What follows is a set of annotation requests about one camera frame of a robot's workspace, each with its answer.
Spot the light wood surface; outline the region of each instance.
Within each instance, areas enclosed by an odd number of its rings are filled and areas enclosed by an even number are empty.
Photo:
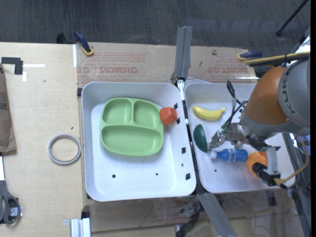
[[[23,216],[15,226],[0,225],[4,237],[68,237],[63,222],[80,219],[83,208],[81,159],[68,166],[53,163],[47,151],[58,134],[80,138],[77,70],[73,47],[65,44],[1,43],[0,57],[19,57],[27,81],[14,74],[14,65],[4,64],[17,151],[3,156],[9,191],[19,198]],[[54,144],[53,153],[63,160],[76,154],[68,140]],[[282,213],[231,219],[238,236],[304,236],[295,206]],[[175,226],[92,233],[96,237],[173,237]],[[198,222],[190,236],[217,236],[209,222]]]

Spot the white ring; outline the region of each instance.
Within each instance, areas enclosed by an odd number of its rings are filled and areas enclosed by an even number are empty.
[[[56,159],[53,154],[51,153],[51,147],[52,145],[54,144],[54,142],[58,139],[62,139],[62,138],[67,138],[67,139],[71,139],[72,141],[74,141],[78,147],[78,152],[77,152],[77,155],[71,159],[71,160],[66,160],[66,161],[62,161],[62,160],[58,160]],[[80,141],[79,139],[77,139],[75,136],[71,135],[71,134],[68,134],[68,133],[63,133],[63,134],[59,134],[59,135],[56,135],[55,137],[53,137],[49,144],[48,144],[48,155],[49,155],[49,158],[56,164],[59,164],[59,165],[69,165],[73,162],[75,162],[76,160],[78,160],[78,158],[80,157],[80,154],[81,154],[81,144],[80,144]]]

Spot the black pole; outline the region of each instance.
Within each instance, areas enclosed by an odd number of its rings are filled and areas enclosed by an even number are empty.
[[[308,0],[304,0],[302,4],[296,9],[296,11],[290,16],[290,18],[282,25],[282,27],[276,32],[276,36],[280,36],[283,29],[291,22],[291,20],[295,17],[295,15],[303,8],[303,6],[308,2]]]

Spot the bottle cap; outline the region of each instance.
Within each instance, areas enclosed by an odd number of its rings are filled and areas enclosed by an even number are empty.
[[[211,159],[216,159],[217,152],[215,150],[211,150],[211,152],[209,153],[209,156],[211,157]]]

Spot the brown bag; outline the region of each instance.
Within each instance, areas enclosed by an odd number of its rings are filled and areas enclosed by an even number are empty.
[[[16,150],[3,65],[0,64],[0,152]]]

